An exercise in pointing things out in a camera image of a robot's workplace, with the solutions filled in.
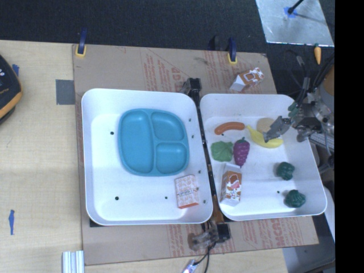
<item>toy banana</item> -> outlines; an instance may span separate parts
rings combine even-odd
[[[264,147],[264,148],[277,148],[281,144],[283,144],[282,139],[270,139],[268,142],[264,141],[263,134],[260,133],[258,130],[253,129],[251,126],[246,126],[246,128],[250,132],[251,139],[257,143],[258,145]]]

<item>white tray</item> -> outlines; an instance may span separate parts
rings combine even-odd
[[[278,148],[255,144],[247,128],[226,131],[224,135],[214,133],[217,126],[229,121],[240,121],[256,129],[259,118],[288,117],[291,103],[293,99],[285,95],[208,94],[201,99],[202,121],[218,196],[224,162],[212,158],[212,143],[220,140],[234,143],[242,137],[250,142],[250,152],[241,168],[241,201],[237,206],[220,204],[223,214],[231,220],[308,216],[325,211],[326,195],[311,145],[308,140],[297,142],[296,130],[290,128],[282,136],[284,143]],[[291,180],[275,176],[276,166],[283,161],[295,166]],[[306,203],[300,208],[289,208],[283,202],[284,195],[292,189],[306,196]]]
[[[187,95],[115,89],[92,89],[82,97],[86,209],[100,225],[198,224],[213,205],[195,103]],[[174,113],[186,128],[189,163],[173,176],[138,176],[123,166],[117,142],[121,115],[150,108]],[[177,207],[175,179],[194,174],[199,204]]]

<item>blue divided plate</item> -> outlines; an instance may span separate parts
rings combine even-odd
[[[189,160],[188,138],[181,119],[158,109],[131,109],[120,119],[121,161],[135,175],[171,176]]]

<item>yellow device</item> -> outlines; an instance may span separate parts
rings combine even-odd
[[[13,113],[22,95],[23,89],[18,76],[0,55],[0,124]]]

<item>small carton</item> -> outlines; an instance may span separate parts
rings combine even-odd
[[[230,90],[240,92],[248,87],[259,84],[263,79],[264,74],[262,71],[259,68],[254,68],[253,70],[248,70],[239,74],[231,85]]]
[[[241,198],[240,167],[227,163],[221,181],[220,203],[236,206]]]
[[[186,208],[198,204],[198,187],[194,175],[175,179],[178,208]]]

